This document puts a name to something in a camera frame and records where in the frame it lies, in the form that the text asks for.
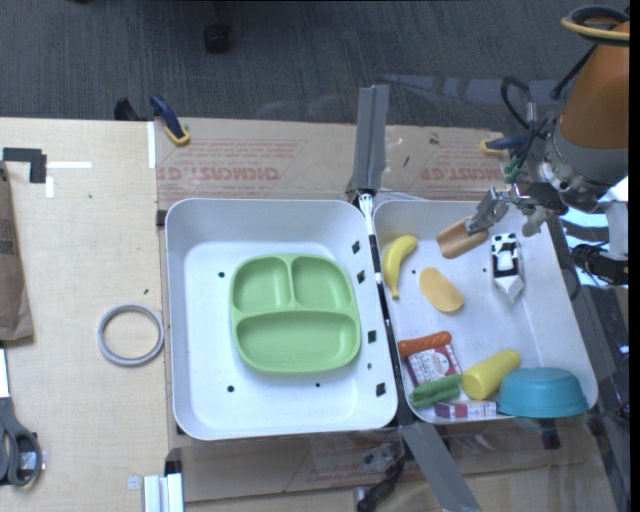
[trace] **toy banana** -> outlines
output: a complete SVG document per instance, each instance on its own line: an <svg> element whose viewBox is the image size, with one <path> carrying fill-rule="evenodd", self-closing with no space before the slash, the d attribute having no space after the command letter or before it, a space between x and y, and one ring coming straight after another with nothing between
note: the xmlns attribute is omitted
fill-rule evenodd
<svg viewBox="0 0 640 512"><path fill-rule="evenodd" d="M393 240L382 257L382 277L391 288L391 297L398 298L398 278L400 265L407 255L418 245L418 239L413 235L402 235Z"/></svg>

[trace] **green plate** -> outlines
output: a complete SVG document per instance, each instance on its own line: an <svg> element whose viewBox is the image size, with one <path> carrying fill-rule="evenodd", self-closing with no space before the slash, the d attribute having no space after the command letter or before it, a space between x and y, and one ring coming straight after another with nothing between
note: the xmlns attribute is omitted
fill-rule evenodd
<svg viewBox="0 0 640 512"><path fill-rule="evenodd" d="M264 372L331 370L360 349L351 281L322 256L272 254L243 262L231 282L231 322L240 356Z"/></svg>

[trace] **wooden table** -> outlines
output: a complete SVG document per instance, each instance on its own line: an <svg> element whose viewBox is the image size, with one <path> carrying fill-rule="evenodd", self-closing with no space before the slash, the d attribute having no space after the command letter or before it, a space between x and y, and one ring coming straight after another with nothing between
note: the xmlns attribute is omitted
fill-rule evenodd
<svg viewBox="0 0 640 512"><path fill-rule="evenodd" d="M164 358L136 368L111 364L96 328L120 303L162 310L147 123L6 118L0 140L42 149L50 163L91 162L90 169L50 169L53 197L29 183L28 164L7 164L35 323L33 339L7 344L10 386L18 417L46 451L46 470L32 489L0 488L0 510L142 510L136 485L163 474L168 451ZM107 335L128 355L153 344L150 324L132 314L111 322ZM614 510L595 441L584 453L582 464L472 476L469 485L483 510ZM186 508L351 511L353 503L347 489ZM379 507L427 509L437 502L424 482L402 483Z"/></svg>

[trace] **teal bowl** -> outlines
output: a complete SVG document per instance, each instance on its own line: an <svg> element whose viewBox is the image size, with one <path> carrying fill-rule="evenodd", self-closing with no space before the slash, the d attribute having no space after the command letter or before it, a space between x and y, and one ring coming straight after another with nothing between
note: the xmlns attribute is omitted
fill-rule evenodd
<svg viewBox="0 0 640 512"><path fill-rule="evenodd" d="M563 418L589 408L580 381L560 368L518 368L500 384L498 411L524 418Z"/></svg>

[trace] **gray floor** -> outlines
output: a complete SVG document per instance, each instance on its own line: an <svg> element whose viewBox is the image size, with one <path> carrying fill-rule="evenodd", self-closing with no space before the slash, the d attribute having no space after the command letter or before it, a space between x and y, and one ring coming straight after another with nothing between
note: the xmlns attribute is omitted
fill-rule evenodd
<svg viewBox="0 0 640 512"><path fill-rule="evenodd" d="M128 98L151 118L149 98L159 93L184 117L355 123L358 89L384 83L388 124L521 134L501 80L528 84L540 115L560 109L566 96L554 101L549 92L591 44L559 20L585 5L228 2L232 46L212 55L202 35L217 22L211 1L0 0L0 117L114 119L116 102ZM596 364L602 398L592 419L619 510L627 510L629 422L617 406L628 400L628 356L616 350L628 330L610 293L581 290L574 303L590 353L613 364ZM593 307L596 317L608 312L604 327L592 322Z"/></svg>

